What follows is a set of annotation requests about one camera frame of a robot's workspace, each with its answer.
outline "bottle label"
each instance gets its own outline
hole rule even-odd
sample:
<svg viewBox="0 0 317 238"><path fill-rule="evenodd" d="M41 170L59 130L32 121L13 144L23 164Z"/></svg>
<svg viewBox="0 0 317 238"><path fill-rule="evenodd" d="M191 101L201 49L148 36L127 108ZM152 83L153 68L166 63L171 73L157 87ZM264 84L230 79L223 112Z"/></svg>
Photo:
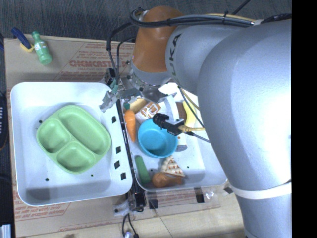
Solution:
<svg viewBox="0 0 317 238"><path fill-rule="evenodd" d="M34 49L37 51L39 49L46 49L46 43L45 42L37 42L34 45Z"/></svg>

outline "dark floor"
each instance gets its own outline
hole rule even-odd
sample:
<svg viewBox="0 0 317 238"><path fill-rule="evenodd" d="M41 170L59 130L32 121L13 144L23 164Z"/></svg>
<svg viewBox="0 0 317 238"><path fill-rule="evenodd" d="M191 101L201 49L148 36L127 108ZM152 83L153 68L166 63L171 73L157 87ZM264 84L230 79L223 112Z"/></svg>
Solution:
<svg viewBox="0 0 317 238"><path fill-rule="evenodd" d="M184 14L229 13L245 0L0 0L0 31L12 38L11 28L24 33L34 30L43 35L105 40L108 33L128 22L129 13L169 5ZM292 12L292 0L252 0L238 15L264 19ZM121 41L136 34L129 28L115 36ZM6 90L4 55L0 54L0 90ZM0 175L11 179L8 142L0 151ZM0 179L0 226L12 223L11 185Z"/></svg>

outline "blue bowl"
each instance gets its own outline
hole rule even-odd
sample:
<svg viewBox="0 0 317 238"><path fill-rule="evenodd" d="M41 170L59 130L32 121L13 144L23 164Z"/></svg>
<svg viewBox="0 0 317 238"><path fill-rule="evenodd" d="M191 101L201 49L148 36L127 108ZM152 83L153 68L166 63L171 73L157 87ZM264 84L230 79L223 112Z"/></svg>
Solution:
<svg viewBox="0 0 317 238"><path fill-rule="evenodd" d="M145 154L155 158L166 158L172 155L177 147L177 137L154 124L152 119L140 125L138 142Z"/></svg>

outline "green bottle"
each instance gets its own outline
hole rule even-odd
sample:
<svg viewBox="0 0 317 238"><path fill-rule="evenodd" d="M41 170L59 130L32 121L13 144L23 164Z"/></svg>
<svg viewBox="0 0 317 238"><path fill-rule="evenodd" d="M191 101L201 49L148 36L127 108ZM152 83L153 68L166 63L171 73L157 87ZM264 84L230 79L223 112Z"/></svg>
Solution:
<svg viewBox="0 0 317 238"><path fill-rule="evenodd" d="M38 31L34 31L32 37L34 38L34 49L39 57L40 63L44 65L49 64L52 61L52 56L50 55L46 42L40 38Z"/></svg>

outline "white ring band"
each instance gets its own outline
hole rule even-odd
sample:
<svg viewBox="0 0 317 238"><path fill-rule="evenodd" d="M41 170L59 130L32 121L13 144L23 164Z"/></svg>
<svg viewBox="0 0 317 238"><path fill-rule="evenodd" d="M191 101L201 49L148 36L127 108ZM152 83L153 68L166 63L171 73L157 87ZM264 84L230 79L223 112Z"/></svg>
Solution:
<svg viewBox="0 0 317 238"><path fill-rule="evenodd" d="M242 189L235 188L232 185L231 185L231 188L233 192L239 197L243 197L246 199L259 200L259 199L274 198L274 197L291 194L292 182L290 181L278 187L274 187L274 188L270 188L266 190L254 190L254 191L242 190Z"/></svg>

